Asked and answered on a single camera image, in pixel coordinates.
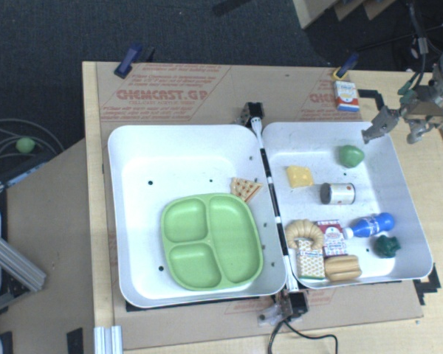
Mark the tan toy croissant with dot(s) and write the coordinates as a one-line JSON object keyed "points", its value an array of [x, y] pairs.
{"points": [[303, 229]]}

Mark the blue and white bottle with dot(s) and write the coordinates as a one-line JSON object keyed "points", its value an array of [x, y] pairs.
{"points": [[373, 225]]}

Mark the red and white carton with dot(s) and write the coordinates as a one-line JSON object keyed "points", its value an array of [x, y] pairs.
{"points": [[333, 239]]}

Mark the green divided plate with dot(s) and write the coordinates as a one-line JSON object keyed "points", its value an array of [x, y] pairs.
{"points": [[229, 234]]}

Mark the white orange blue carton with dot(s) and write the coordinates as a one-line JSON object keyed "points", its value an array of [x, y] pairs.
{"points": [[346, 95]]}

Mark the orange patterned packet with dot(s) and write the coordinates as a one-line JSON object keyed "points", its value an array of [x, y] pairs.
{"points": [[310, 264]]}

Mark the green toy pepper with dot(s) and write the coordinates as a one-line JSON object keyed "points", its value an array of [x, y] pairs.
{"points": [[350, 156]]}

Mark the toy pizza slice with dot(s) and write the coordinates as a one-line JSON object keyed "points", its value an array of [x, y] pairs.
{"points": [[245, 189]]}

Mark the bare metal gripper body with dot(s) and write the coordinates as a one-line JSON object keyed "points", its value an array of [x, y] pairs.
{"points": [[425, 107]]}

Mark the toy hot dog bun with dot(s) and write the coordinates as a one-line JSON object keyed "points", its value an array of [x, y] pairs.
{"points": [[342, 267]]}

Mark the brown cardboard board red print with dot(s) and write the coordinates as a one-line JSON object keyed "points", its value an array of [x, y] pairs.
{"points": [[214, 87]]}

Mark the yellow cheese wedge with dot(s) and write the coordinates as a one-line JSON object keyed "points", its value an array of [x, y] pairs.
{"points": [[299, 176]]}

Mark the small white can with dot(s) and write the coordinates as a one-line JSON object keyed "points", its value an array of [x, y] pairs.
{"points": [[340, 193]]}

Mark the thin black and white rod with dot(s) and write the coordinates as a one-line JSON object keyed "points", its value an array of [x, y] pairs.
{"points": [[272, 194]]}

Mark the green ball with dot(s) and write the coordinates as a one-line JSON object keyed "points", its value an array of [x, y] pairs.
{"points": [[25, 145]]}

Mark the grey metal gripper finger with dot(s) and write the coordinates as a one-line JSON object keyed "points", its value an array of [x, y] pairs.
{"points": [[381, 123], [416, 131]]}

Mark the dark green broccoli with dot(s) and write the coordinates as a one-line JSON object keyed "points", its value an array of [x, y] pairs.
{"points": [[387, 246]]}

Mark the white plastic tray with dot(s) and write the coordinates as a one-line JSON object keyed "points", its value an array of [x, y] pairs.
{"points": [[376, 190], [140, 234]]}

